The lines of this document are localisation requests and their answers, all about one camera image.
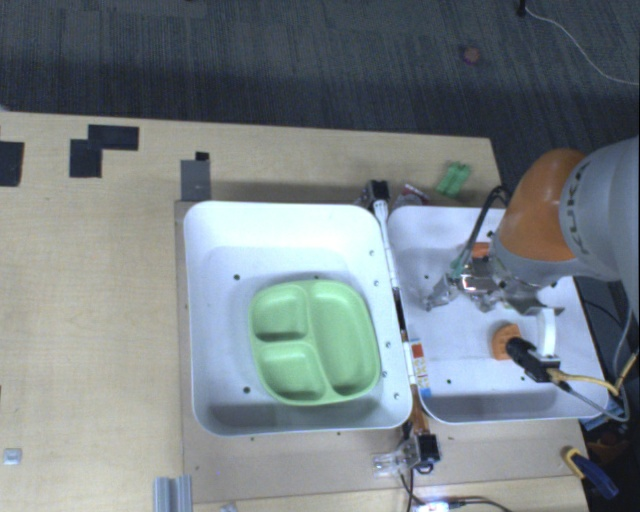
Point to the green ribbed plastic piece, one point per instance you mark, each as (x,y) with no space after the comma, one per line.
(453,179)

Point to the white carton with orange print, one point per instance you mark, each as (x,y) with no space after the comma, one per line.
(419,367)

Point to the green divided plate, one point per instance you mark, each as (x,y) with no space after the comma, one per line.
(335,330)

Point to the orange toy food piece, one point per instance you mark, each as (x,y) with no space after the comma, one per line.
(481,250)

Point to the black cylinder on white bracket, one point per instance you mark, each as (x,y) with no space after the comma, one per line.
(537,361)

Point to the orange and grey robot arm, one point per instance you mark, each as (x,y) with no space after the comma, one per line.
(595,215)

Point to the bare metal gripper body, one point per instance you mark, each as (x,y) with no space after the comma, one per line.
(480,281)

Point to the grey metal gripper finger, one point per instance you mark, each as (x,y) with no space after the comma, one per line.
(489,302)
(439,294)

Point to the red and silver packet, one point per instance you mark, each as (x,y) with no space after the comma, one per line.
(414,194)

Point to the orange round biscuit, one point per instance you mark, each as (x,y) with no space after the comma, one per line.
(500,335)

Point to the white plastic tray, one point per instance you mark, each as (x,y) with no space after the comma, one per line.
(220,300)
(465,395)

